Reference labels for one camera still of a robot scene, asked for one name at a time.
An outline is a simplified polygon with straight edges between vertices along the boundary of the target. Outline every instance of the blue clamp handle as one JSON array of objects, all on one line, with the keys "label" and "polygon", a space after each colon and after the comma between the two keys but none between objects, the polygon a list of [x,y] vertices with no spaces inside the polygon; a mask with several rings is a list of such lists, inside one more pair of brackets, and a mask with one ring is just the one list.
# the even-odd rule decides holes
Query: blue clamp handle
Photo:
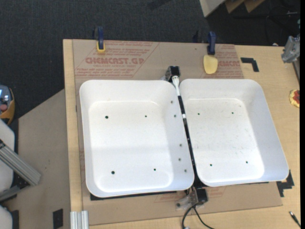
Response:
[{"label": "blue clamp handle", "polygon": [[207,46],[208,54],[214,55],[215,54],[215,42],[216,42],[216,34],[213,31],[210,31],[208,34],[208,43]]},{"label": "blue clamp handle", "polygon": [[96,26],[94,29],[94,39],[97,40],[96,46],[97,51],[105,51],[105,42],[104,42],[104,29],[102,26]]}]

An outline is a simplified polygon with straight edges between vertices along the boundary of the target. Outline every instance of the wire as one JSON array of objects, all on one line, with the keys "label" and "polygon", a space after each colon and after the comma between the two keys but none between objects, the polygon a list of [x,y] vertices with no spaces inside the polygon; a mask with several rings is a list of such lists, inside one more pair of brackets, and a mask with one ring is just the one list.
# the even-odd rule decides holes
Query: wire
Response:
[{"label": "wire", "polygon": [[182,229],[185,229],[185,228],[186,228],[185,225],[184,225],[184,220],[185,220],[186,216],[188,215],[188,213],[189,213],[192,209],[195,210],[195,212],[196,212],[196,214],[197,214],[197,217],[199,218],[200,222],[201,222],[203,225],[205,225],[205,226],[206,226],[207,228],[209,228],[209,229],[214,229],[214,228],[212,228],[212,227],[210,227],[210,226],[208,226],[207,224],[204,223],[204,221],[201,219],[200,215],[198,214],[198,212],[197,212],[197,210],[196,210],[196,205],[190,207],[190,208],[185,212],[185,214],[183,215],[183,218],[182,218]]}]

